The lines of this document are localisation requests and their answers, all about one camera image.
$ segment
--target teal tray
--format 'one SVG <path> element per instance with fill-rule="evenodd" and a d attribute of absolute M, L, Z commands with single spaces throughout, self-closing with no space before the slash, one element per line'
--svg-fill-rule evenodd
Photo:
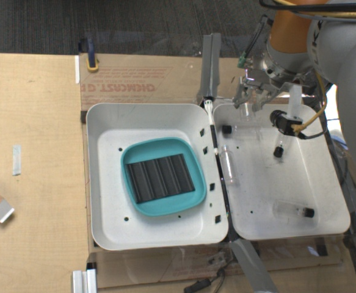
<path fill-rule="evenodd" d="M 183 154 L 195 190 L 157 200 L 136 203 L 126 164 Z M 169 137 L 152 139 L 129 146 L 121 158 L 123 179 L 134 207 L 147 216 L 163 216 L 184 211 L 200 204 L 206 196 L 206 183 L 202 169 L 191 146 L 184 140 Z"/>

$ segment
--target gray carpet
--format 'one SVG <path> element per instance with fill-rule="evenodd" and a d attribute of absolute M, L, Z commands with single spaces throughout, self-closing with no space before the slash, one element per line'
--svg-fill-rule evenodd
<path fill-rule="evenodd" d="M 237 57 L 264 13 L 258 0 L 0 0 L 0 52 L 76 54 L 90 37 L 103 53 L 195 56 L 220 32 L 221 56 Z"/>

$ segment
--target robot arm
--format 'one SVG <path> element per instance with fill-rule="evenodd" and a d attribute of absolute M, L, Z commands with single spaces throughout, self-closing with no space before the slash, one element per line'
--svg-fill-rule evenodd
<path fill-rule="evenodd" d="M 283 1 L 310 7 L 333 4 L 334 8 L 356 4 L 356 0 Z M 292 85 L 304 86 L 304 75 L 313 69 L 338 86 L 341 127 L 356 164 L 356 18 L 336 19 L 328 12 L 315 14 L 297 16 L 289 10 L 276 13 L 266 49 L 261 57 L 246 60 L 245 77 L 233 102 L 238 107 L 255 91 L 253 110 L 258 111 Z"/>

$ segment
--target white hinged container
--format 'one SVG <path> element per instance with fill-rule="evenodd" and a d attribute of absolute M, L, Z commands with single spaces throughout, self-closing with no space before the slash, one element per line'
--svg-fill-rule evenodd
<path fill-rule="evenodd" d="M 231 210 L 227 214 L 204 109 L 194 104 L 102 103 L 91 107 L 87 135 L 95 242 L 106 250 L 214 244 L 227 236 L 230 215 L 236 232 L 249 240 L 345 232 L 350 224 L 349 212 L 325 138 L 291 137 L 283 157 L 273 155 L 279 132 L 272 127 L 269 115 L 275 109 L 286 108 L 265 105 L 255 116 L 231 104 L 214 109 L 219 150 L 228 145 L 233 152 L 239 183 L 227 185 Z M 302 106 L 302 119 L 313 114 L 312 109 Z M 235 130 L 230 135 L 222 134 L 222 125 L 231 125 Z M 321 129 L 316 121 L 306 134 Z M 130 145 L 163 137 L 181 138 L 192 147 L 207 192 L 202 203 L 193 208 L 149 217 L 133 206 L 120 159 Z M 276 201 L 314 208 L 314 217 L 276 216 Z"/>

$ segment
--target black cap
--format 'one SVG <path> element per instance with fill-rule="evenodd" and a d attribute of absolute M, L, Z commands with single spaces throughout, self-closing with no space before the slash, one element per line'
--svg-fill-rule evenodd
<path fill-rule="evenodd" d="M 304 208 L 303 211 L 304 211 L 304 217 L 313 218 L 314 209 L 312 209 L 312 208 Z"/>
<path fill-rule="evenodd" d="M 275 157 L 282 157 L 283 148 L 280 146 L 276 147 L 273 154 Z"/>
<path fill-rule="evenodd" d="M 223 134 L 231 134 L 232 133 L 232 126 L 230 126 L 230 125 L 222 125 L 222 133 Z"/>

